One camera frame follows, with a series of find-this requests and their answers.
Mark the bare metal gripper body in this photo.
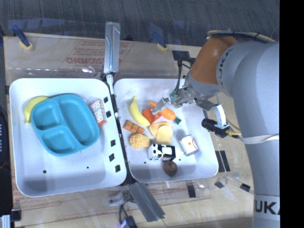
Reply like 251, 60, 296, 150
173, 86, 200, 108

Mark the orange-red toy pepper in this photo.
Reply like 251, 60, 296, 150
142, 107, 162, 124

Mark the orange carrot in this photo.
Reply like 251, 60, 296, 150
149, 100, 182, 124

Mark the white plastic tray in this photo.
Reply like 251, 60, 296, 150
113, 78, 219, 184
9, 77, 127, 198

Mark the pale yellow toy slice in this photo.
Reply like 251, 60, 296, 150
149, 122, 172, 139
155, 125, 174, 146

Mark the yellow banana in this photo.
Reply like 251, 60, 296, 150
129, 95, 151, 127
24, 95, 50, 124

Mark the brown biscuit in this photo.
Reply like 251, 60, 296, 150
123, 119, 145, 135

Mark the yellow round bread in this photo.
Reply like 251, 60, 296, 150
129, 133, 151, 150

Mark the white and orange can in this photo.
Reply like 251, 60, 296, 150
179, 134, 199, 157

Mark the white and orange carton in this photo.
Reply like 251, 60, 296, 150
89, 99, 108, 126

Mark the brown doughnut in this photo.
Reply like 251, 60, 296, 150
162, 160, 179, 177

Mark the blue divided plate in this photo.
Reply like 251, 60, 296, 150
30, 93, 101, 157

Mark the brown cardboard board red print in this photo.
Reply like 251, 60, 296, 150
2, 32, 255, 228

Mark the black cylinder on white bracket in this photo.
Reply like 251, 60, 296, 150
201, 104, 231, 139

